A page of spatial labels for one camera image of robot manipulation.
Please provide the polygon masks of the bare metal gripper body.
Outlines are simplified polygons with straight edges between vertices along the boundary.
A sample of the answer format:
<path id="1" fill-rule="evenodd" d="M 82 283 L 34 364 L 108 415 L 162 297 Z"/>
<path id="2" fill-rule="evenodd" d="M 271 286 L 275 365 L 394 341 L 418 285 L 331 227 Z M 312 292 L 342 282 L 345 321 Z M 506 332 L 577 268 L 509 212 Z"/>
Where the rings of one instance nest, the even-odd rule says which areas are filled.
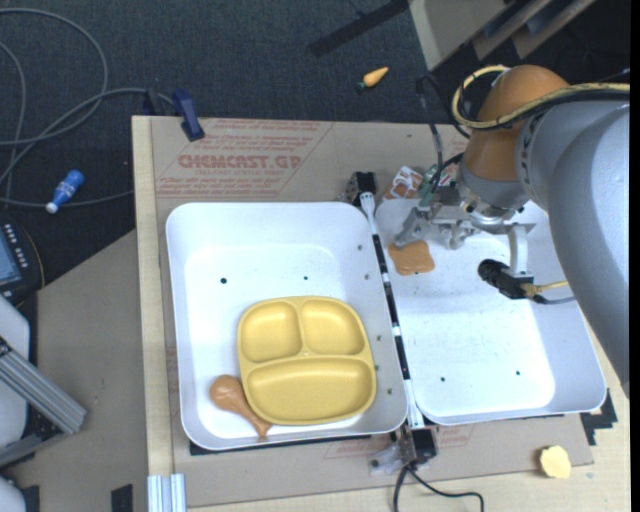
<path id="1" fill-rule="evenodd" d="M 502 233 L 503 226 L 520 212 L 520 206 L 497 206 L 462 183 L 427 191 L 418 203 L 429 225 L 447 229 Z"/>

